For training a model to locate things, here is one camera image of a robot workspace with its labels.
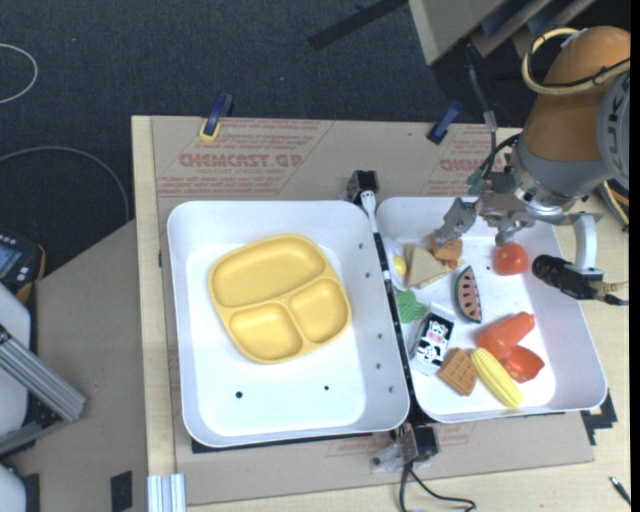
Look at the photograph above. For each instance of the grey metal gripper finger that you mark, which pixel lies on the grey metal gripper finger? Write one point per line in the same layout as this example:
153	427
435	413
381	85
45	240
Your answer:
457	217
507	232

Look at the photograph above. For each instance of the brown cardboard board red print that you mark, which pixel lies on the brown cardboard board red print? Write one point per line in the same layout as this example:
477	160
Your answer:
280	155

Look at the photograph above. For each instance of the orange toy pizza slice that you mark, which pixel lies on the orange toy pizza slice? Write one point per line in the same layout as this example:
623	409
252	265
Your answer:
447	250

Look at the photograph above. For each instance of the yellow divided plate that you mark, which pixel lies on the yellow divided plate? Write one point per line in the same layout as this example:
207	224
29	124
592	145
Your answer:
270	280

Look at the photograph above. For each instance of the yellow corn cob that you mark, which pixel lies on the yellow corn cob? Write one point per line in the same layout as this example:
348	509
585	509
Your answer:
495	376

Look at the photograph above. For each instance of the black and white milk carton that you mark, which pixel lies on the black and white milk carton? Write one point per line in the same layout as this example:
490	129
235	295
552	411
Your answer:
432	340

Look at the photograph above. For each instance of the black pen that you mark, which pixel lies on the black pen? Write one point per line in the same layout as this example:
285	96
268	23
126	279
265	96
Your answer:
620	490

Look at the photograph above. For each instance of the watermelon slice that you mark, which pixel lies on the watermelon slice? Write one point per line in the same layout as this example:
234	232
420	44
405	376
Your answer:
470	297

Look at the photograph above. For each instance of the green lettuce leaf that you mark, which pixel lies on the green lettuce leaf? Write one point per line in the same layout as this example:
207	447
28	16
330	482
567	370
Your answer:
411	306

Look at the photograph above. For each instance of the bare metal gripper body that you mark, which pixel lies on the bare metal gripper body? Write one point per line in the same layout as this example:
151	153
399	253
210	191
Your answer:
505	200

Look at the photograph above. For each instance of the red tomato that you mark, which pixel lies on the red tomato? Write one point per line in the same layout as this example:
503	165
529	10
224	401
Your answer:
511	259

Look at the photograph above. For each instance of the white fried egg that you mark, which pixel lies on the white fried egg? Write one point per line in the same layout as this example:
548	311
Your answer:
398	265

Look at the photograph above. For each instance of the tan triangular sandwich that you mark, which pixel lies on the tan triangular sandwich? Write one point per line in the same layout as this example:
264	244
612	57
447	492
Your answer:
422	267

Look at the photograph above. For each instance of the thin black and white rod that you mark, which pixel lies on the thin black and white rod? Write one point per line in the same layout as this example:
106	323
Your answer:
385	270

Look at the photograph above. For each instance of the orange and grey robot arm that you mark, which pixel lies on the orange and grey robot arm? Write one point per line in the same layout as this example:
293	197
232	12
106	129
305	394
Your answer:
565	100

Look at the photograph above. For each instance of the brown waffle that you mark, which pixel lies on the brown waffle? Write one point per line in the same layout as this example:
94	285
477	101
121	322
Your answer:
458	372

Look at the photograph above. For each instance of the white plastic tray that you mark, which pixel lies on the white plastic tray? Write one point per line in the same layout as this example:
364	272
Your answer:
280	400
555	320

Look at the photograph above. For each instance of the black cylinder on white bracket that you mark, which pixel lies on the black cylinder on white bracket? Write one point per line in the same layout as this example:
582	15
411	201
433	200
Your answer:
560	275

